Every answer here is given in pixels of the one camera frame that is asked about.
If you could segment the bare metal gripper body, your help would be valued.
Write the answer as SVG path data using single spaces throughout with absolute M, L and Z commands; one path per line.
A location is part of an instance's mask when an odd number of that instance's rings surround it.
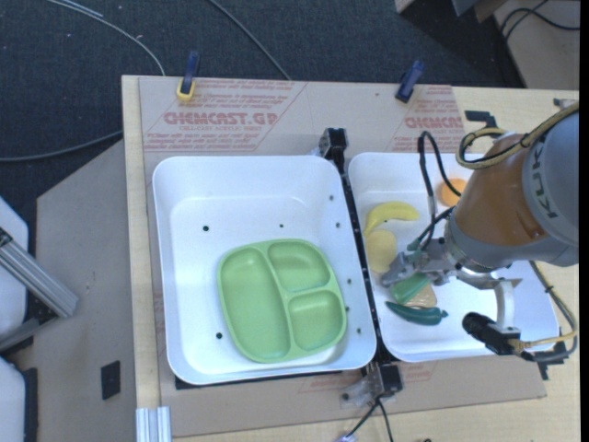
M 408 261 L 414 272 L 427 275 L 434 285 L 445 285 L 456 278 L 477 289 L 493 289 L 502 281 L 492 275 L 491 268 L 471 260 L 447 241 L 430 241 L 423 250 L 412 252 Z

